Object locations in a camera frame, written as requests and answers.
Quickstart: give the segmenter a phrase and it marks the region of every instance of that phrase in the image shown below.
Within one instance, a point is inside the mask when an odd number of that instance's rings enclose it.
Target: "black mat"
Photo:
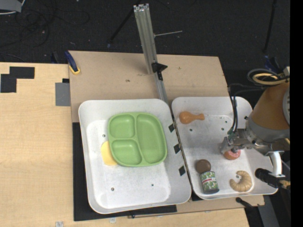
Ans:
[[[74,194],[74,221],[83,221],[99,218],[112,218],[120,216],[131,216],[143,214],[162,214],[177,212],[176,205],[146,208],[119,212],[114,214],[98,214],[89,205],[86,175],[84,165],[81,129],[79,123],[72,124],[73,132],[73,194]]]

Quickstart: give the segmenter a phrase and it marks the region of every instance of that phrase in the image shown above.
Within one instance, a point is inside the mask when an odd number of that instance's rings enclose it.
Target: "brown round object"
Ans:
[[[228,160],[235,160],[235,159],[238,159],[241,155],[241,150],[237,150],[236,153],[233,153],[231,150],[228,150],[224,153],[224,156],[226,159]]]
[[[196,163],[196,170],[199,172],[199,174],[209,172],[211,168],[212,166],[210,165],[210,162],[206,159],[198,160]]]

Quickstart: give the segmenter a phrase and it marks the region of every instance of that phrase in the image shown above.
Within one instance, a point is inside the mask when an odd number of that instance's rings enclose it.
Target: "black clamp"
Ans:
[[[157,73],[158,79],[163,81],[162,71],[167,68],[166,65],[162,65],[160,63],[154,62],[151,64],[152,71]]]

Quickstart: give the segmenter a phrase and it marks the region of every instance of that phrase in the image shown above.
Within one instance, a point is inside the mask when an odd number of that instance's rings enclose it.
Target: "croissant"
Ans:
[[[242,178],[237,183],[235,180],[230,180],[230,186],[237,192],[247,192],[252,187],[252,180],[251,176],[245,171],[237,171],[237,175],[241,176]]]

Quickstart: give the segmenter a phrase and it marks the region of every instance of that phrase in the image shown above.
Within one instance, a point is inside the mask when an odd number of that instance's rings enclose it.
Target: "divided green plate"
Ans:
[[[122,166],[152,166],[167,156],[162,124],[153,114],[116,114],[107,130],[112,155]]]

